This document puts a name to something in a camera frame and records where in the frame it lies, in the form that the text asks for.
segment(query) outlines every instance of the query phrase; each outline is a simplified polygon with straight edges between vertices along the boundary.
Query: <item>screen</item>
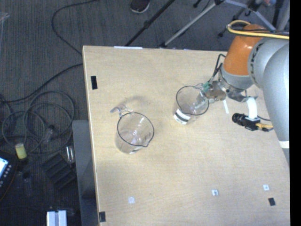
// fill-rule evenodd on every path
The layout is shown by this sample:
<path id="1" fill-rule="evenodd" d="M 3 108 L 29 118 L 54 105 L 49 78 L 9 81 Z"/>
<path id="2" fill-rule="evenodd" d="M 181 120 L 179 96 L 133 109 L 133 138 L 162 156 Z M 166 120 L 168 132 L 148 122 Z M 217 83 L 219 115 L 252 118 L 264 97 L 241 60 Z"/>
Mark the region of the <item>screen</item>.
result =
<path id="1" fill-rule="evenodd" d="M 4 172 L 7 165 L 8 165 L 8 161 L 0 157 L 0 178 L 2 177 L 2 173 Z"/>

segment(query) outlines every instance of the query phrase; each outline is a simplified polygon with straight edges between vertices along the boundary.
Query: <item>glass beaker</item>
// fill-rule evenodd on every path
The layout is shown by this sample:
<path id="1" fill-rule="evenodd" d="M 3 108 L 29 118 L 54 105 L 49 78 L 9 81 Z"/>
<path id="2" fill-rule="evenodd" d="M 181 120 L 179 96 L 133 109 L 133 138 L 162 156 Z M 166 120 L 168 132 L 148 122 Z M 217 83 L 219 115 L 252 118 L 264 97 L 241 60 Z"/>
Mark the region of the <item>glass beaker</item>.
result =
<path id="1" fill-rule="evenodd" d="M 111 112 L 119 111 L 117 123 L 116 147 L 127 154 L 134 154 L 147 147 L 154 137 L 154 127 L 151 121 L 143 114 L 133 112 L 128 108 L 115 107 Z"/>
<path id="2" fill-rule="evenodd" d="M 209 107 L 209 100 L 203 93 L 202 84 L 184 86 L 176 94 L 176 109 L 174 118 L 186 125 L 204 114 Z"/>

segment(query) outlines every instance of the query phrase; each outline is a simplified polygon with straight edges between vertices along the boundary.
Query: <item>yellow cable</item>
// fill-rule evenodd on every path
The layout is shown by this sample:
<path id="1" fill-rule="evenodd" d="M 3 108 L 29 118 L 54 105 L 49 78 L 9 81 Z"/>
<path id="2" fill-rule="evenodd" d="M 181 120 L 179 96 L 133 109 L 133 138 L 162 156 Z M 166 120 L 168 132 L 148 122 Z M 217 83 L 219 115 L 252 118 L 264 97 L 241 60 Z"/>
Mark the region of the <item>yellow cable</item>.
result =
<path id="1" fill-rule="evenodd" d="M 280 35 L 280 34 L 273 34 L 271 32 L 267 33 L 267 32 L 248 32 L 246 31 L 238 31 L 238 30 L 234 30 L 232 29 L 232 25 L 233 24 L 237 24 L 237 23 L 243 23 L 246 25 L 249 25 L 249 22 L 243 21 L 243 20 L 235 20 L 231 23 L 229 23 L 227 25 L 227 30 L 230 33 L 234 33 L 234 34 L 240 34 L 240 35 L 244 35 L 244 36 L 252 36 L 252 37 L 269 37 L 269 38 L 276 38 L 276 39 L 286 39 L 289 40 L 290 36 L 289 35 Z"/>

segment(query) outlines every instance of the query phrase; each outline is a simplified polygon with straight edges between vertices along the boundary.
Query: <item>table top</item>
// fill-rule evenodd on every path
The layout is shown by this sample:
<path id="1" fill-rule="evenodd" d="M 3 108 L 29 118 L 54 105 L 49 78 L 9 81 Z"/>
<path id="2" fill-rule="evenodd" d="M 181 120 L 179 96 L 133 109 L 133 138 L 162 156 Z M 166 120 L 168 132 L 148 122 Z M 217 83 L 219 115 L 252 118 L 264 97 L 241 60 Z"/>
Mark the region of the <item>table top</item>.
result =
<path id="1" fill-rule="evenodd" d="M 100 225 L 290 225 L 289 166 L 275 132 L 231 120 L 248 114 L 246 103 L 215 102 L 188 125 L 173 118 L 177 91 L 208 81 L 220 53 L 83 47 Z M 262 91 L 252 86 L 248 95 L 258 96 L 258 114 L 268 118 Z M 110 110 L 120 104 L 155 129 L 132 155 L 115 146 L 119 115 Z"/>

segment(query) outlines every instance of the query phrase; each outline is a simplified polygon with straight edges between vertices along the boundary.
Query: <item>gray carpet floor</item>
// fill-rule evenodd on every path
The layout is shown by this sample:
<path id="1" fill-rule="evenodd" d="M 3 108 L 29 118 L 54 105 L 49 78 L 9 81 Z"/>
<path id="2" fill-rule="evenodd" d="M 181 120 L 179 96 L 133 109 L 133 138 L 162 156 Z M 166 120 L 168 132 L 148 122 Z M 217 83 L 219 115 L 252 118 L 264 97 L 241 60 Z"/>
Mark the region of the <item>gray carpet floor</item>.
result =
<path id="1" fill-rule="evenodd" d="M 151 19 L 169 0 L 151 0 L 150 8 L 140 15 L 130 11 L 131 0 L 90 1 L 0 0 L 0 12 L 9 15 L 4 22 L 0 54 L 0 94 L 5 100 L 10 101 L 8 105 L 11 109 L 9 111 L 1 104 L 0 119 L 3 121 L 10 112 L 19 112 L 14 116 L 15 127 L 6 132 L 12 144 L 22 141 L 26 130 L 32 133 L 34 131 L 34 135 L 43 133 L 43 125 L 32 113 L 28 115 L 28 128 L 25 129 L 22 124 L 21 115 L 32 105 L 34 95 L 60 91 L 72 99 L 74 105 L 72 118 L 67 115 L 72 114 L 72 106 L 62 94 L 48 92 L 34 101 L 58 104 L 64 108 L 63 110 L 58 106 L 47 104 L 35 110 L 46 125 L 55 125 L 58 134 L 68 128 L 70 119 L 87 119 L 84 74 L 80 65 L 82 46 L 126 45 L 143 27 L 143 23 Z M 196 1 L 176 0 L 131 46 L 157 48 L 198 16 L 208 3 L 213 3 L 213 0 L 202 0 L 198 7 L 194 8 L 193 4 Z M 248 0 L 234 1 L 246 3 Z M 214 7 L 182 36 L 169 43 L 167 48 L 227 51 L 234 35 L 225 32 L 223 37 L 219 37 L 218 34 L 239 10 L 239 7 L 228 3 Z M 258 11 L 272 23 L 274 5 L 261 5 Z M 265 26 L 253 13 L 249 16 L 243 13 L 240 19 Z M 34 95 L 22 99 L 34 91 L 36 92 Z M 31 156 L 32 196 L 25 197 L 13 183 L 0 202 L 0 225 L 46 225 L 46 211 L 57 208 L 68 210 L 68 225 L 80 225 L 76 181 L 69 183 L 62 190 L 57 190 L 40 166 L 54 155 L 49 152 L 55 150 L 67 159 L 65 149 L 60 148 L 72 145 L 72 138 L 69 140 L 70 130 L 67 129 L 66 133 L 57 137 L 53 143 L 35 151 L 43 155 Z M 34 138 L 31 140 L 32 142 L 27 145 L 29 151 L 36 145 Z M 5 141 L 0 144 L 0 149 L 14 152 L 13 147 Z"/>

